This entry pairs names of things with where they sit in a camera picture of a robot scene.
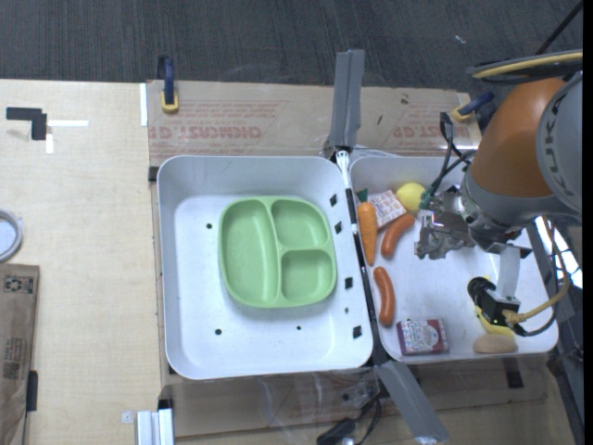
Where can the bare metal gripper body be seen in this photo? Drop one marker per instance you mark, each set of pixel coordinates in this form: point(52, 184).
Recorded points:
point(451, 223)

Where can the pink and white carton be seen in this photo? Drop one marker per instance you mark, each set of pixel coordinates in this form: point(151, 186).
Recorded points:
point(422, 337)

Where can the white plastic tray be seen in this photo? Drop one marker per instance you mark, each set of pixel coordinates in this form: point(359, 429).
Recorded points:
point(194, 341)
point(440, 290)

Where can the orange carrot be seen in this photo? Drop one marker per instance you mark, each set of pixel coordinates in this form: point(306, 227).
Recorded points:
point(368, 230)

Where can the white and red packet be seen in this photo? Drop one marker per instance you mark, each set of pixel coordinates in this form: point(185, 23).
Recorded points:
point(387, 209)

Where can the green divided plate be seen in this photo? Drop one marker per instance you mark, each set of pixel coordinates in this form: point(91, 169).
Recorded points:
point(248, 253)

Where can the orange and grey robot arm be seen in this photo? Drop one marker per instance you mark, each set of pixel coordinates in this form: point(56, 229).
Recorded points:
point(514, 146)

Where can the black cylinder on white bracket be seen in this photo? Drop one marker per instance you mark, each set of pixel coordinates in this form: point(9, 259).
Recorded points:
point(491, 301)

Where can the yellow lemon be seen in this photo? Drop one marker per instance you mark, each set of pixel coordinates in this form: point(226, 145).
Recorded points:
point(410, 196)

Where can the tan bread roll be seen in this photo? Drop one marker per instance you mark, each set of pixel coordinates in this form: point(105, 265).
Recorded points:
point(495, 345)

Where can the orange sausage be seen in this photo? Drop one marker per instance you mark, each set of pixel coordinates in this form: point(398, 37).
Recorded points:
point(396, 235)
point(385, 297)

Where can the brown paper bag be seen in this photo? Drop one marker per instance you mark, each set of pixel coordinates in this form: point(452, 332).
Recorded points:
point(16, 341)

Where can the brown cardboard board red print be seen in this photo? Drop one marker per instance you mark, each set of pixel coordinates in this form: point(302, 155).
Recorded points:
point(287, 123)

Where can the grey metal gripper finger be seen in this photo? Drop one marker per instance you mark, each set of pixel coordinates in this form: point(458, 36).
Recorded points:
point(424, 247)
point(445, 246)

